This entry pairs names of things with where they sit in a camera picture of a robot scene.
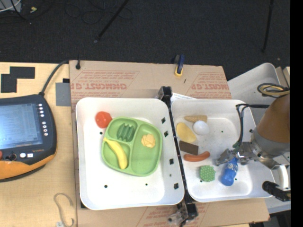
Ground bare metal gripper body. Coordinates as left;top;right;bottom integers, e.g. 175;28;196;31
236;141;278;170

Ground blue bottle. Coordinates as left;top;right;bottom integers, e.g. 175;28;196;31
220;157;239;187

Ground green grapes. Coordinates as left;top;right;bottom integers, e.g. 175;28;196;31
199;165;216;183

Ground orange sausage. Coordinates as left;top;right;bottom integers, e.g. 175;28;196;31
183;151;211;163

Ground white plastic tray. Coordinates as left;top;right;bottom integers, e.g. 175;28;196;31
170;99;276;203
75;97;186;211

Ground brown chocolate bar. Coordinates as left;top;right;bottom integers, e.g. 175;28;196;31
178;140;199;156

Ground white egg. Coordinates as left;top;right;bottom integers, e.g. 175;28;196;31
193;120;210;136

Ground yellow toy potato chip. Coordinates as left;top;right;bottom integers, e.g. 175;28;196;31
176;122;197;144

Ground tan toy cone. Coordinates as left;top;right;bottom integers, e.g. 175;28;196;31
184;115;208;123

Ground thin black rod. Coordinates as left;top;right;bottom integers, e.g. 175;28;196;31
164;96;193;207

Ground yellow ruffled toy food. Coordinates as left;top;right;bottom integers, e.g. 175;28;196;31
141;133;157;149

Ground green divided plate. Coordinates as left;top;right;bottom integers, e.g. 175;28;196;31
101;116;164;177

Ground green toy pea pods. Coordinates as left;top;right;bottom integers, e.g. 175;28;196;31
116;123;135;142

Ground yellow banana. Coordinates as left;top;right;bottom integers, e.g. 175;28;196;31
103;137;129;170

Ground brown cardboard board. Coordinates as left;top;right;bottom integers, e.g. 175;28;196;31
68;60;271;227

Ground red toy tomato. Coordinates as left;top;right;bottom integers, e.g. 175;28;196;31
95;111;113;129

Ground black cylinder on white bracket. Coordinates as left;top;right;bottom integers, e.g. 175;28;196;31
261;163;291;202

